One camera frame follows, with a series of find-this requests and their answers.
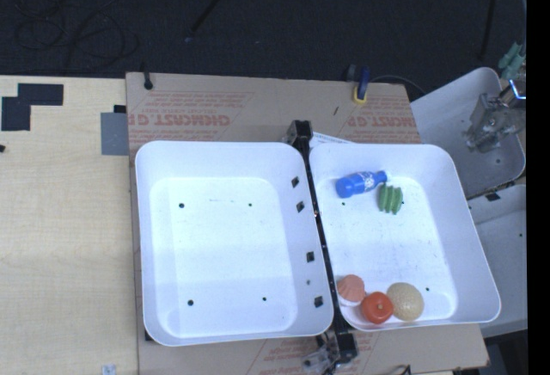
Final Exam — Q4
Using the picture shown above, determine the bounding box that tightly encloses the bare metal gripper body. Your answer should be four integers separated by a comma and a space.
462, 79, 528, 153

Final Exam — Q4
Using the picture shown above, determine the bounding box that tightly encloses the green ridged toy vegetable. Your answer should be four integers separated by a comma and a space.
376, 184, 404, 215

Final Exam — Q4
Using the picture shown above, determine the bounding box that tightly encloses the blue plastic bottle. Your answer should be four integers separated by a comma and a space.
334, 169, 388, 199

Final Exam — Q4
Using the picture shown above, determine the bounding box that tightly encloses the white plastic tray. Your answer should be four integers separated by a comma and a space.
134, 139, 335, 347
308, 142, 503, 332

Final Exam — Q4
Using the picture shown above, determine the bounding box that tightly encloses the white paper card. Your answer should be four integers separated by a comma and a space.
309, 131, 357, 146

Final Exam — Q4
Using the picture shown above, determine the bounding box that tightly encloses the beige round toy fruit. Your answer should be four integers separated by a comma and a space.
385, 281, 425, 322

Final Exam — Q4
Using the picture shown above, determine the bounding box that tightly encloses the red toy tomato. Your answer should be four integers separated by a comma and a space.
359, 291, 394, 325

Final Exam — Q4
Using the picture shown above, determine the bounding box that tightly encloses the brown cardboard board red print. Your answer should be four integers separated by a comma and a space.
125, 71, 491, 375

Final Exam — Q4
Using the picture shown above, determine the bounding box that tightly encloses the black block with wires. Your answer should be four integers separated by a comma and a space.
286, 119, 314, 147
333, 330, 360, 364

